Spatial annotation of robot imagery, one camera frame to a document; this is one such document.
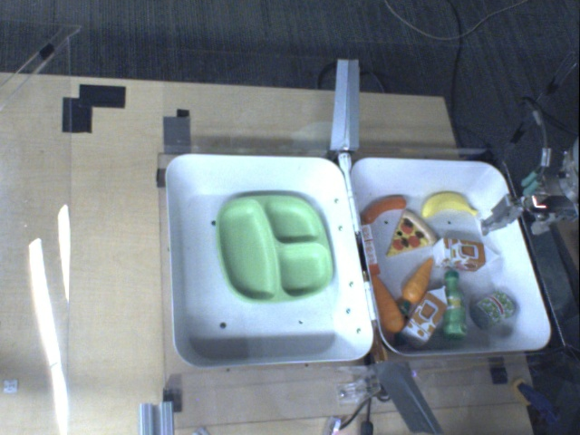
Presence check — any orange carrot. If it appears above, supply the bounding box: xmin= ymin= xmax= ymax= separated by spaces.
xmin=397 ymin=256 xmax=436 ymax=317
xmin=370 ymin=275 xmax=406 ymax=334

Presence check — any green and white can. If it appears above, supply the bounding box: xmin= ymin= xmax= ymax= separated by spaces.
xmin=470 ymin=290 xmax=518 ymax=330

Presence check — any pizza slice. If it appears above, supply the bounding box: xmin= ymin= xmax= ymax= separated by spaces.
xmin=385 ymin=208 xmax=440 ymax=259

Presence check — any green divided plate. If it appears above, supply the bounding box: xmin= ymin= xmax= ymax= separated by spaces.
xmin=216 ymin=192 xmax=335 ymax=304

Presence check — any orange and white carton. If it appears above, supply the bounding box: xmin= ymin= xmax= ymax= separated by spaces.
xmin=430 ymin=237 xmax=500 ymax=273
xmin=400 ymin=286 xmax=450 ymax=349

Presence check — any pale wood board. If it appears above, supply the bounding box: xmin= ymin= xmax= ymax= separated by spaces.
xmin=160 ymin=82 xmax=538 ymax=435

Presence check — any green bottle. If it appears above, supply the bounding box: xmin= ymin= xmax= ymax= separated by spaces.
xmin=440 ymin=269 xmax=469 ymax=340

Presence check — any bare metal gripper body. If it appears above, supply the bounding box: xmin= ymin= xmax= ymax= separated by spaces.
xmin=520 ymin=192 xmax=580 ymax=224

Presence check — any orange and white packet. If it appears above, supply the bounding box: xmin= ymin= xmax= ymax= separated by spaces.
xmin=360 ymin=224 xmax=382 ymax=276

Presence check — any white plastic tray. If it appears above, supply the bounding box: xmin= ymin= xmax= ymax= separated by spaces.
xmin=164 ymin=153 xmax=375 ymax=369
xmin=349 ymin=156 xmax=553 ymax=358

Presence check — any orange sausage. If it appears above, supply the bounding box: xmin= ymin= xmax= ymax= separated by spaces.
xmin=360 ymin=194 xmax=408 ymax=226

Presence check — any yellow banana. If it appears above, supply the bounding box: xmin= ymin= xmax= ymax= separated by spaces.
xmin=420 ymin=190 xmax=479 ymax=220

